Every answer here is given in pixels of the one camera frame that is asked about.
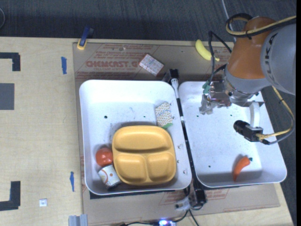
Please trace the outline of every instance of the yellow banana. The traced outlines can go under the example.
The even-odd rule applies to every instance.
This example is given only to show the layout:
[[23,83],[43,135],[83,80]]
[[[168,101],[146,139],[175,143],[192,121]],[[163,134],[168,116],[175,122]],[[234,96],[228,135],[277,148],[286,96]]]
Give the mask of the yellow banana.
[[197,52],[206,60],[211,60],[211,53],[205,48],[201,40],[196,41]]

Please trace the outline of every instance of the table surface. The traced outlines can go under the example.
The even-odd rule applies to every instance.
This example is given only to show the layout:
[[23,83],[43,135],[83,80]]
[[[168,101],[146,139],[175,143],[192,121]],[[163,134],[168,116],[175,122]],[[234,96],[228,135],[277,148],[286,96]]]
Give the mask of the table surface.
[[[21,181],[21,206],[0,211],[0,225],[68,225],[70,215],[83,213],[79,137],[72,44],[78,39],[0,38],[0,52],[18,52],[21,71],[11,59],[0,59],[0,83],[15,84],[14,110],[0,110],[0,202],[8,201],[11,181]],[[193,46],[192,41],[93,40]],[[67,59],[62,73],[61,57]],[[280,207],[196,216],[205,226],[293,225],[279,183]],[[47,198],[48,206],[39,200]],[[194,225],[186,217],[178,225]]]

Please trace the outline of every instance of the white can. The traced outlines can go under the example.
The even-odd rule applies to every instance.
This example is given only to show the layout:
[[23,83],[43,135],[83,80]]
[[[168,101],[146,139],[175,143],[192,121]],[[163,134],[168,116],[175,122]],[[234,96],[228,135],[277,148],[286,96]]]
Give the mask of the white can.
[[107,165],[103,167],[99,172],[98,175],[102,179],[102,182],[105,184],[106,188],[112,188],[114,186],[117,186],[119,183],[121,183],[113,164]]

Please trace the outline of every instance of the orange carrot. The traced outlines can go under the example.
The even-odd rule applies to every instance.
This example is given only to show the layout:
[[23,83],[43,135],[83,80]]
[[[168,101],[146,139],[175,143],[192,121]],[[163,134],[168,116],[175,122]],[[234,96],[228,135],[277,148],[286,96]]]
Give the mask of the orange carrot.
[[233,180],[234,182],[236,181],[238,175],[240,174],[241,170],[250,165],[251,161],[248,157],[244,156],[242,159],[240,159],[238,161],[238,163],[235,165],[234,167],[234,171],[233,171]]

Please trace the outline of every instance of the orange tray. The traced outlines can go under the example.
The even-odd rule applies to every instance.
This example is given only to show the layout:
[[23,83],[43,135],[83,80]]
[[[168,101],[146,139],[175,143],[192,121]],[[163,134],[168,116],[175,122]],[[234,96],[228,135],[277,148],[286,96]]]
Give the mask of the orange tray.
[[158,126],[128,126],[117,130],[112,141],[115,170],[130,185],[157,185],[176,172],[174,144]]

